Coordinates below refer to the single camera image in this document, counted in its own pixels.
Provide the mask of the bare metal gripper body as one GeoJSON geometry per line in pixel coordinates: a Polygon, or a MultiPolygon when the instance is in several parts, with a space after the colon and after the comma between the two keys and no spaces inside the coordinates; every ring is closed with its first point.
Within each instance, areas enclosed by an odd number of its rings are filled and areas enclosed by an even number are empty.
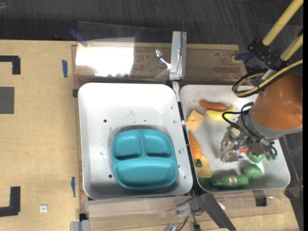
{"type": "Polygon", "coordinates": [[[240,145],[249,148],[253,155],[265,153],[265,146],[261,144],[262,137],[253,129],[248,116],[238,116],[237,125],[241,128],[240,145]]]}

